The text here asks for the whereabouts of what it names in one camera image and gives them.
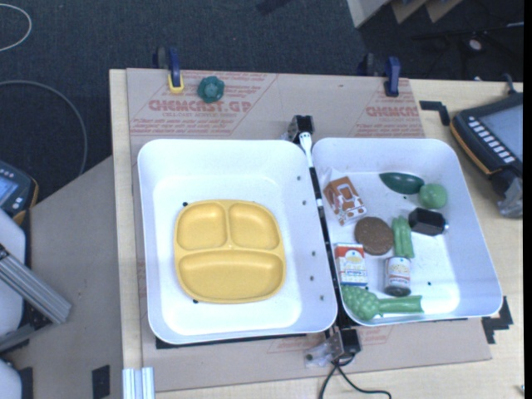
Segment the cardboard sheet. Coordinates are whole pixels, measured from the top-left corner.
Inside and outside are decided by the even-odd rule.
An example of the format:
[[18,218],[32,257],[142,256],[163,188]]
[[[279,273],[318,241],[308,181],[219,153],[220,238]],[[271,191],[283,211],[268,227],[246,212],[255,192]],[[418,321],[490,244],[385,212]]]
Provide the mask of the cardboard sheet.
[[[157,348],[147,320],[145,256],[136,158],[158,138],[278,139],[294,115],[312,115],[314,140],[323,137],[423,137],[409,81],[399,97],[384,93],[384,78],[249,72],[184,71],[185,90],[172,95],[167,72],[127,70],[131,164],[135,205],[141,336],[144,366],[155,369],[158,392],[325,375],[306,368],[305,351],[323,335]],[[205,104],[201,79],[225,82],[224,97]],[[490,359],[481,320],[408,323],[357,328],[362,352],[347,372],[418,367]]]

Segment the table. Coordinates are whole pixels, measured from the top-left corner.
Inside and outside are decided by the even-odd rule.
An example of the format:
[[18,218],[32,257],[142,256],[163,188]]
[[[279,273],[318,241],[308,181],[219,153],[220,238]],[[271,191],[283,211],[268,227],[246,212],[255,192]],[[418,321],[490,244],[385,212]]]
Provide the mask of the table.
[[[124,368],[141,368],[140,315],[135,261],[135,228],[131,196],[131,154],[127,112],[126,71],[110,71],[113,160],[115,170],[116,228],[120,272],[122,351]],[[522,85],[515,87],[522,90]],[[451,115],[461,109],[496,101],[505,94],[505,83],[473,81],[411,80],[417,101],[441,101]],[[456,148],[451,133],[434,111],[419,108],[427,137],[443,140]],[[497,197],[480,172],[461,154],[465,180],[486,243],[494,260],[503,294],[507,297],[514,325],[497,332],[491,347],[493,359],[460,365],[416,367],[394,371],[354,374],[353,381],[366,389],[386,389],[394,398],[425,397],[522,397],[525,382],[523,222],[505,219],[496,208]],[[159,393],[158,398],[271,398],[308,397],[318,394],[323,379],[305,378],[230,387],[214,387]],[[351,387],[334,377],[327,397],[352,397]]]

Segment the toy hamburger patty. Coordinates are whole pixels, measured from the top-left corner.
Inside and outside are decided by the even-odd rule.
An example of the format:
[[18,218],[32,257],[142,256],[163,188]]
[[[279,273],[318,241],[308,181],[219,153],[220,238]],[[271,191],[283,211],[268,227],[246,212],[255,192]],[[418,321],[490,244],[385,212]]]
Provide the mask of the toy hamburger patty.
[[379,256],[393,247],[393,231],[378,217],[364,217],[355,226],[355,240],[369,254]]

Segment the screen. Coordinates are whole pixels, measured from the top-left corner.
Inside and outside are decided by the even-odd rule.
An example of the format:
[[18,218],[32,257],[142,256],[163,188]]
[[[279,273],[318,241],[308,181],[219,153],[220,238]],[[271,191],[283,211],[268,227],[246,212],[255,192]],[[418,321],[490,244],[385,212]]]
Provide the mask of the screen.
[[17,184],[4,177],[0,177],[0,205],[3,205],[9,195],[17,188]]
[[483,116],[480,120],[523,162],[523,106]]

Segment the yellow plate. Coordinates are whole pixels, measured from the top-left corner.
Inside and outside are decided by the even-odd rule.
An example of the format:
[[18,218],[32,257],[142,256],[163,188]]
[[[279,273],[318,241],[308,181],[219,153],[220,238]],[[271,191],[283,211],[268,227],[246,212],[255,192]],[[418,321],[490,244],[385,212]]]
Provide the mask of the yellow plate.
[[175,222],[174,256],[181,287],[202,302],[264,300],[281,289],[286,276],[277,220],[250,201],[187,205]]

